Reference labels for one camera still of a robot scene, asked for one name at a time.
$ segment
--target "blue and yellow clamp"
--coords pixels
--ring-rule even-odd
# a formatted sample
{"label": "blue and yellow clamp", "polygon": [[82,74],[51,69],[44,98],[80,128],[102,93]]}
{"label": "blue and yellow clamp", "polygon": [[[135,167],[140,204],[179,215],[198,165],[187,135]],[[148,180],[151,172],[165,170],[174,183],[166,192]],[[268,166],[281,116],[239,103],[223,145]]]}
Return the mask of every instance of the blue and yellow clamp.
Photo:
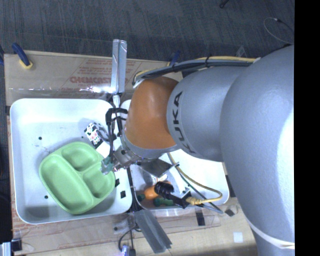
{"label": "blue and yellow clamp", "polygon": [[[14,42],[12,44],[12,49],[15,54],[18,54],[18,56],[20,58],[19,63],[21,64],[21,66],[26,70],[31,69],[33,66],[33,63],[28,59],[25,51],[21,48],[21,46],[19,44],[17,44],[16,42]],[[2,66],[5,65],[4,55],[5,55],[5,51],[0,45],[0,65],[2,65]]]}

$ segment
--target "green plate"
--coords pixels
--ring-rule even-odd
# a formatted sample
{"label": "green plate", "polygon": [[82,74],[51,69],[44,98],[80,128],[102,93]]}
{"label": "green plate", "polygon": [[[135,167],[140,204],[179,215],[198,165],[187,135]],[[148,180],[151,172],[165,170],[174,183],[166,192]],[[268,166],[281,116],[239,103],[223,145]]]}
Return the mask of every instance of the green plate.
{"label": "green plate", "polygon": [[48,155],[39,174],[53,199],[71,214],[83,214],[102,202],[115,188],[111,171],[100,171],[102,155],[84,142],[67,144]]}

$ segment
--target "dark gray carpet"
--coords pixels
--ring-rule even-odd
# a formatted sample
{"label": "dark gray carpet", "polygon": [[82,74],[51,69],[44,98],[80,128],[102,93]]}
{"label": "dark gray carpet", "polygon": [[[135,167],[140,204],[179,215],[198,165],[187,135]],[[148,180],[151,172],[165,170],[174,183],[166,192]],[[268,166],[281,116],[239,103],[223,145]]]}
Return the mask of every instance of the dark gray carpet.
{"label": "dark gray carpet", "polygon": [[[111,56],[113,39],[122,39],[132,59],[167,61],[177,50],[178,61],[209,54],[235,56],[240,46],[247,57],[263,57],[284,46],[266,32],[265,18],[275,17],[295,28],[294,0],[230,0],[223,9],[219,4],[220,0],[2,0],[0,44],[7,53],[13,53],[11,45],[17,42],[26,50]],[[284,25],[267,25],[277,37],[293,42],[293,33]],[[2,200],[10,196],[5,106],[0,66]],[[10,215],[2,203],[0,212]],[[6,223],[0,215],[0,234],[8,230]]]}

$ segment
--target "divided green plate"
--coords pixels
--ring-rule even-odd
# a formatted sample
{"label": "divided green plate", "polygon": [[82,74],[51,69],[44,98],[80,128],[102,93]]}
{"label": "divided green plate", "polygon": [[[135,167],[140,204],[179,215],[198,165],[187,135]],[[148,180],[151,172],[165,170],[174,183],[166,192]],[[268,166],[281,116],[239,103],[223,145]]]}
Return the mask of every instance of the divided green plate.
{"label": "divided green plate", "polygon": [[100,171],[102,159],[91,145],[73,142],[43,159],[40,178],[59,206],[68,213],[83,214],[115,188],[115,174]]}

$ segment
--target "duct tape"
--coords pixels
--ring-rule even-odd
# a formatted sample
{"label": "duct tape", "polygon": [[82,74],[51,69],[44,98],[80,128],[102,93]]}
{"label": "duct tape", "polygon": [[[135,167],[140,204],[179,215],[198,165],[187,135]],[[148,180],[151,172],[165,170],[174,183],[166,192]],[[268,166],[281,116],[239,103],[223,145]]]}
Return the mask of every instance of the duct tape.
{"label": "duct tape", "polygon": [[294,242],[288,242],[283,241],[277,238],[274,238],[266,233],[263,233],[260,229],[258,229],[255,225],[253,225],[248,218],[245,216],[246,221],[248,222],[251,229],[259,235],[263,240],[269,242],[270,244],[280,248],[280,249],[292,249],[295,250],[295,243]]}

